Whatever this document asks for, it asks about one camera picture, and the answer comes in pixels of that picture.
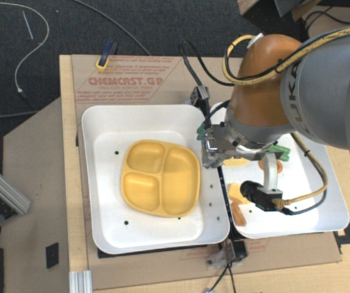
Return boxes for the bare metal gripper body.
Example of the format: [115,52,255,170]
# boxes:
[204,122,285,162]

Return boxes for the pale yellow round biscuit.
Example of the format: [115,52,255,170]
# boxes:
[222,157,250,168]

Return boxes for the orange sausage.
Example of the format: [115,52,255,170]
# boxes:
[230,201,247,226]

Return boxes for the yellow divided plate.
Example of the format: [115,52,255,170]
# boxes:
[120,139,202,219]

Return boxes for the white plastic tray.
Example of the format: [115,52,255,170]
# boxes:
[210,101,350,239]
[81,104,232,255]

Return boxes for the brown cardboard board, red print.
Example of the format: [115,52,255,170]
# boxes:
[70,54,343,290]

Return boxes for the black block with thin wires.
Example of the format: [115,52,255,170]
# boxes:
[205,239,249,270]
[189,85,211,108]

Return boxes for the black cylinder on white bracket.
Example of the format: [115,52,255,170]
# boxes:
[239,154,284,213]

